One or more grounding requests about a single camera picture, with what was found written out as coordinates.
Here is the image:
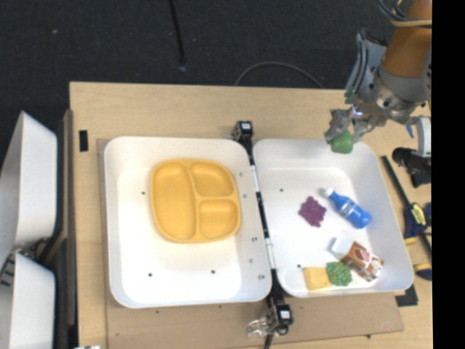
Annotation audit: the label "blue plastic bottle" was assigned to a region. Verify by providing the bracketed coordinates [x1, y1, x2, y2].
[323, 186, 373, 230]

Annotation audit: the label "green dotted toy broccoli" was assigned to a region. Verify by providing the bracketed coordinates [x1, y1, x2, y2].
[325, 260, 354, 288]

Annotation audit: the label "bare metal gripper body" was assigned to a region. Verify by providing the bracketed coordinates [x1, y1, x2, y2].
[351, 84, 423, 127]

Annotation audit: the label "yellow toy cheese slice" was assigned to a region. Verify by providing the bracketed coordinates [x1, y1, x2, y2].
[302, 265, 333, 292]

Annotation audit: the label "thin black and white rod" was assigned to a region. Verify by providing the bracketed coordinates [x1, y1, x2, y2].
[242, 136, 283, 305]

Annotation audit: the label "purple toy grapes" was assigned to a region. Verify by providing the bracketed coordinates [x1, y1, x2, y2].
[298, 195, 328, 228]

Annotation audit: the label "green toy pepper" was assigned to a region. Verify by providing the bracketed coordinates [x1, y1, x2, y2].
[330, 129, 355, 155]

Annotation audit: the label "black block with thin wires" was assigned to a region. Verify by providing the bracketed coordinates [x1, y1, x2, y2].
[267, 301, 294, 327]
[231, 120, 255, 142]

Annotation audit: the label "black cylinder on white bracket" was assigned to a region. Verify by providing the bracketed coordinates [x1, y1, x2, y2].
[392, 116, 432, 189]

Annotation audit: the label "yellow divided plate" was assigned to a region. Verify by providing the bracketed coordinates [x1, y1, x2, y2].
[149, 159, 242, 244]

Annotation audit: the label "white plastic tray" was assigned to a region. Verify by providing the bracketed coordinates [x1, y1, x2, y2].
[103, 135, 274, 310]
[251, 137, 416, 299]

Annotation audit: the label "small white box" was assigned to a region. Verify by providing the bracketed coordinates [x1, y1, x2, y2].
[329, 236, 352, 256]

